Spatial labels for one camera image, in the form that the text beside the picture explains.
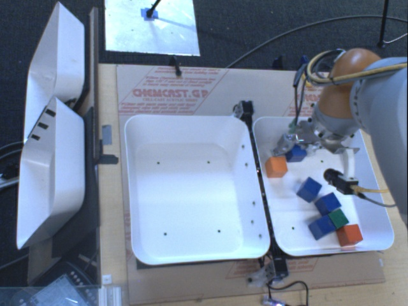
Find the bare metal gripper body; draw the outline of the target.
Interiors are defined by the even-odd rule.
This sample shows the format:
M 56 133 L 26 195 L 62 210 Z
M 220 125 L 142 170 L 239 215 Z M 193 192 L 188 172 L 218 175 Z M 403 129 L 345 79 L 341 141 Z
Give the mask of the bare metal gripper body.
M 342 144 L 345 139 L 345 136 L 332 133 L 319 122 L 301 120 L 295 124 L 295 121 L 292 120 L 289 123 L 288 131 L 280 137 L 277 144 L 292 143 L 292 149 L 290 150 L 292 151 L 295 145 L 299 145 L 305 150 L 307 144 L 318 143 L 321 148 L 328 150 L 332 154 L 342 154 L 346 150 L 356 153 L 356 147 L 346 147 Z

